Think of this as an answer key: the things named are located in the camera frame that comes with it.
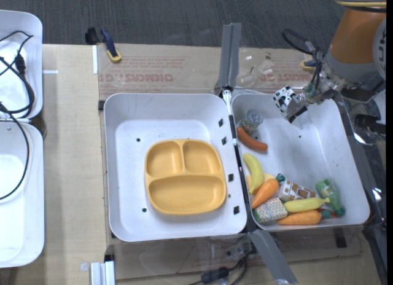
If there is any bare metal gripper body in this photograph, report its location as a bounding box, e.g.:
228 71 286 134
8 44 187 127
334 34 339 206
302 72 350 107

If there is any black and white carton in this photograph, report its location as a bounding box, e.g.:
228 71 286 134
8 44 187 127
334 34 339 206
273 85 297 113

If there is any grey can with green label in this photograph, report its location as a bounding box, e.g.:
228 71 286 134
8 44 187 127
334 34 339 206
239 108 264 135

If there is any white plastic tray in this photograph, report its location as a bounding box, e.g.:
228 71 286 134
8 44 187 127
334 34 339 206
0 121 45 268
230 93 371 233
0 9 44 120
103 92 248 243

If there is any orange sausage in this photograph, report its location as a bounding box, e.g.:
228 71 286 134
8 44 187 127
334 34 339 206
236 126 268 153

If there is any yellow banana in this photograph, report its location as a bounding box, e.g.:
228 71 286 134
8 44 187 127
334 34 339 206
243 152 265 195
282 197 331 214

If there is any brown and white carton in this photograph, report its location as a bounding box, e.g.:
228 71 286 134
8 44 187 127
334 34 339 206
278 179 317 203

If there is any orange carrot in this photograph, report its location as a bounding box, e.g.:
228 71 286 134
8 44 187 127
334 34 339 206
276 209 332 226
251 173 286 209

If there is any green bottle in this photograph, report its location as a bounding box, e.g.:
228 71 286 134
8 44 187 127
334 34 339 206
315 179 346 218

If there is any yellow divided plate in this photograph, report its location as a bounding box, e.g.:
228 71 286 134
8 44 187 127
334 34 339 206
144 138 228 216

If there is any brown cardboard board red print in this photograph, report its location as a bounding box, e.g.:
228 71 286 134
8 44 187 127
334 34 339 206
96 42 363 280

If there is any black cable with plug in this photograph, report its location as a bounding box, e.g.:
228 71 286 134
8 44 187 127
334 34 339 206
0 30 36 201

